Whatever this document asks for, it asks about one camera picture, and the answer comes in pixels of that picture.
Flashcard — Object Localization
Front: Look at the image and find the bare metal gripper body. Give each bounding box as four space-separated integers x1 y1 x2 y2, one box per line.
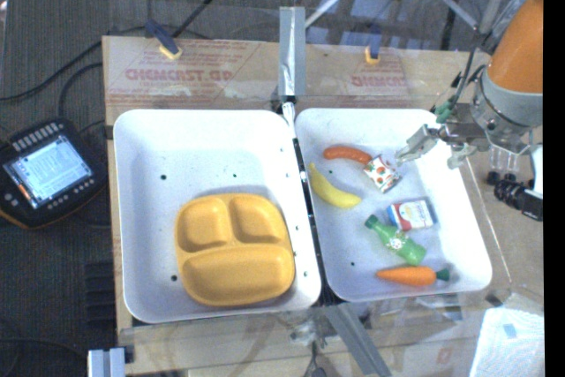
439 102 531 147

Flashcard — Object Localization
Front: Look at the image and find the white can with orange print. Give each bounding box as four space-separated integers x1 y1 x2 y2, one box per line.
362 155 403 194

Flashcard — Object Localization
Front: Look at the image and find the white red blue carton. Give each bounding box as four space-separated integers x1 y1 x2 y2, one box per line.
386 198 439 233

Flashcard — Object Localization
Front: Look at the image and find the orange sausage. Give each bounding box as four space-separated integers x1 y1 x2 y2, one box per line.
322 145 373 166

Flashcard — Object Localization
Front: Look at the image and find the white plastic tray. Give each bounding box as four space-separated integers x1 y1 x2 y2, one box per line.
112 108 322 325
293 107 493 304

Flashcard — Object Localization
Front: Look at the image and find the green bottle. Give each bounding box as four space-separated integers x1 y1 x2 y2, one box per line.
364 214 428 268

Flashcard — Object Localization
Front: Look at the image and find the yellow banana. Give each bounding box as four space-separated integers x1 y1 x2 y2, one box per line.
306 162 364 209

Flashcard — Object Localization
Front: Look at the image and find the orange carrot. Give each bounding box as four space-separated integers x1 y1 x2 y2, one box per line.
375 265 451 289

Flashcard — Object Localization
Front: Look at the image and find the yellow divided plate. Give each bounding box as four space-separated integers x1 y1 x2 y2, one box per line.
173 192 297 308

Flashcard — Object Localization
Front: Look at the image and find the brown cardboard board red print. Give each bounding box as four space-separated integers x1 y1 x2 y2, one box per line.
101 34 545 377

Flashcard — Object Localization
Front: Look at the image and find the black cylinder on white bracket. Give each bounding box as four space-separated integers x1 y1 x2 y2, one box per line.
493 144 545 222

